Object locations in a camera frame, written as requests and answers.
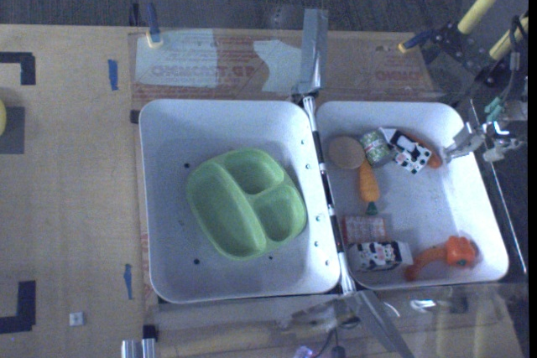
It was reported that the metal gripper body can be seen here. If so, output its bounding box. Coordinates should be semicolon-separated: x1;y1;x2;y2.
486;99;529;143

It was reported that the cow print carton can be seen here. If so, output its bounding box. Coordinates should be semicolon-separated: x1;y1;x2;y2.
347;240;414;272
379;127;433;175

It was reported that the white plastic tray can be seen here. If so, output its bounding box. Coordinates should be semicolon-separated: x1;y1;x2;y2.
314;100;510;291
138;98;341;304

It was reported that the green patterned can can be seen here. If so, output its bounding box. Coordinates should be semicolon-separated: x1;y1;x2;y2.
359;130;394;168

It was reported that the orange carrot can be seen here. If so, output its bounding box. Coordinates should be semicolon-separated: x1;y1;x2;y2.
358;158;381;216

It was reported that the orange bell pepper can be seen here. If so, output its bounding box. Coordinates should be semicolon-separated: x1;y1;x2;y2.
445;236;479;267

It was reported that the brown round biscuit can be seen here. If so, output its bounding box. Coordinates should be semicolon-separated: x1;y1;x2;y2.
327;135;366;170

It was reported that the brown cardboard board red print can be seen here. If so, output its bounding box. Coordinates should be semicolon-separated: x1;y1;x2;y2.
128;29;448;307

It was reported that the red patterned packet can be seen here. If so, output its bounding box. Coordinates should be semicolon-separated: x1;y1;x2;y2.
341;215;388;245

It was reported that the green divided plate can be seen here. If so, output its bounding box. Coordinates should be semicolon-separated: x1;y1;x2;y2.
185;148;308;262

